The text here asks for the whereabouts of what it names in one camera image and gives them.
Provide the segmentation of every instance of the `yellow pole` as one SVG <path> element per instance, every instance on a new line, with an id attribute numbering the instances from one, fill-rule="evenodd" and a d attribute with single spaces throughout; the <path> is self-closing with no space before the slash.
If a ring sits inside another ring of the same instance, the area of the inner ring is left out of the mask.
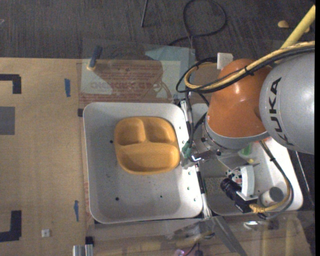
<path id="1" fill-rule="evenodd" d="M 316 6 L 313 5 L 311 9 L 307 12 L 307 14 L 303 17 L 303 19 L 300 21 L 298 26 L 296 26 L 291 35 L 284 42 L 284 44 L 281 46 L 281 48 L 285 48 L 295 44 L 301 38 L 301 36 L 304 34 L 307 28 L 309 28 L 309 26 L 315 21 L 315 19 Z"/>

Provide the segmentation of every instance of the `gray cylinder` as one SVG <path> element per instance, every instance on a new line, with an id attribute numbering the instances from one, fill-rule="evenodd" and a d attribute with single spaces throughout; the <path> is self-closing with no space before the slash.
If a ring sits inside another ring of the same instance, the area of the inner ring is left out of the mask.
<path id="1" fill-rule="evenodd" d="M 273 68 L 263 83 L 259 109 L 264 127 L 278 143 L 315 154 L 315 54 Z"/>

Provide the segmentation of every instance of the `gray square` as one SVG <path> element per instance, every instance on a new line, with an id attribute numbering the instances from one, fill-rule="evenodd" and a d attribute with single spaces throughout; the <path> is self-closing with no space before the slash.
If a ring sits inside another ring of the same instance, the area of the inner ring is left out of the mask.
<path id="1" fill-rule="evenodd" d="M 15 107 L 0 106 L 0 135 L 15 135 Z"/>

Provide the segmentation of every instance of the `gray floor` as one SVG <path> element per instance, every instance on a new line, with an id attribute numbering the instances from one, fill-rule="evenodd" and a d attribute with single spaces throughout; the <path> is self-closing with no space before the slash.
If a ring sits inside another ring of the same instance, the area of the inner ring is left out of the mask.
<path id="1" fill-rule="evenodd" d="M 87 39 L 167 45 L 184 37 L 183 8 L 188 0 L 149 0 L 144 28 L 140 27 L 145 0 L 0 0 L 0 57 L 90 57 Z M 233 53 L 236 58 L 259 58 L 289 36 L 312 6 L 310 0 L 217 0 L 226 13 L 226 26 L 212 36 L 195 38 L 198 60 Z M 280 20 L 291 28 L 281 29 Z M 193 35 L 215 30 L 222 15 L 209 1 L 190 5 L 187 22 Z M 315 40 L 315 24 L 302 41 Z M 176 46 L 190 47 L 184 40 Z M 304 209 L 315 200 L 315 158 L 300 154 L 307 186 Z"/>

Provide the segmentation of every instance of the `orange tray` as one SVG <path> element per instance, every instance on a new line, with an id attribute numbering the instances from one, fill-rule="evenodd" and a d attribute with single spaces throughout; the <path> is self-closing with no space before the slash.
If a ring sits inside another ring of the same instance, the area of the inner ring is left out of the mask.
<path id="1" fill-rule="evenodd" d="M 119 165 L 130 174 L 165 173 L 180 162 L 175 130 L 160 117 L 122 119 L 115 126 L 114 146 Z"/>

